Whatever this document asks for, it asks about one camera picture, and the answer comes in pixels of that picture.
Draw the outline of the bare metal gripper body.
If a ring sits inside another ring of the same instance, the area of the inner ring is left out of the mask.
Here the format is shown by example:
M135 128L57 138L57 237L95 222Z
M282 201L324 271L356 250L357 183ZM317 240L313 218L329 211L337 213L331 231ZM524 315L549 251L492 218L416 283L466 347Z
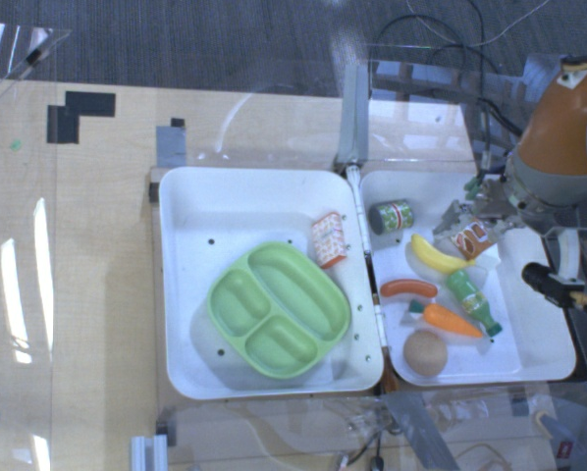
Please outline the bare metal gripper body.
M472 200L472 213L488 228L522 228L515 207L509 202L499 180L486 179Z

